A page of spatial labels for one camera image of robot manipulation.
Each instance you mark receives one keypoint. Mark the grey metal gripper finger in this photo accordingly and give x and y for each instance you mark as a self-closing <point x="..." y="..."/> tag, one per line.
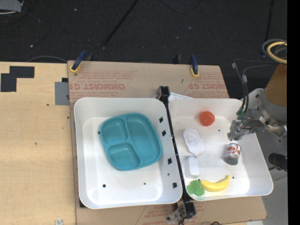
<point x="232" y="136"/>
<point x="235" y="125"/>

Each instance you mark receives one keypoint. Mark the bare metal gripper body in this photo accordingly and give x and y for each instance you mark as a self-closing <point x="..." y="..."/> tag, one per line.
<point x="269" y="123"/>

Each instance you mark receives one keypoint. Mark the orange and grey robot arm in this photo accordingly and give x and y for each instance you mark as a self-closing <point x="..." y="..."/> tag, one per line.
<point x="277" y="85"/>

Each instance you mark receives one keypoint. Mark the red and white can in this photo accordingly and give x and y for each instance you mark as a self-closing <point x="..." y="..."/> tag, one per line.
<point x="232" y="153"/>

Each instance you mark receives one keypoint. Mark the orange toy tomato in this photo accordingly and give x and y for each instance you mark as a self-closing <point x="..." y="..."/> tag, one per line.
<point x="206" y="118"/>

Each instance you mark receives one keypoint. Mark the clear plastic packet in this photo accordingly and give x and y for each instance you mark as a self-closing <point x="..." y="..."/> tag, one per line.
<point x="193" y="140"/>

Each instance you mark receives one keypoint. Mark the white plastic tray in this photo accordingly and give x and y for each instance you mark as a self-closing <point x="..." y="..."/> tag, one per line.
<point x="126" y="189"/>
<point x="248" y="172"/>

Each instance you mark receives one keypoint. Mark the white plastic bottle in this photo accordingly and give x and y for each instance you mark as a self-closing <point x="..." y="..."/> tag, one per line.
<point x="192" y="166"/>

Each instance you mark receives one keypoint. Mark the yellow banana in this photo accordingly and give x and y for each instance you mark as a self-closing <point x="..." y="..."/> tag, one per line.
<point x="214" y="185"/>

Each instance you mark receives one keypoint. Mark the thin black rod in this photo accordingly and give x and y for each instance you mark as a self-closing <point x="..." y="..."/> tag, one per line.
<point x="174" y="144"/>

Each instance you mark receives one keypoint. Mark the white printed paper slip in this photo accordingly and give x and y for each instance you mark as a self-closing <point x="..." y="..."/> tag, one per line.
<point x="179" y="95"/>

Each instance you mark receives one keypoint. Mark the green toy lettuce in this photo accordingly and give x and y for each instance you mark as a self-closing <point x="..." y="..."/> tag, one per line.
<point x="195" y="188"/>

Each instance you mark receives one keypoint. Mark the blue divided plate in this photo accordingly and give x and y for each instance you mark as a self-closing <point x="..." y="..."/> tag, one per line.
<point x="140" y="135"/>

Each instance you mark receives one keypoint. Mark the brown cardboard board red print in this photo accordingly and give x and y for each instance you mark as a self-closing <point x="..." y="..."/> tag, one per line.
<point x="140" y="81"/>

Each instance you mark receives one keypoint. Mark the black cylinder on white bracket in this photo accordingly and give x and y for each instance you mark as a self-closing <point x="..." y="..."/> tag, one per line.
<point x="277" y="161"/>

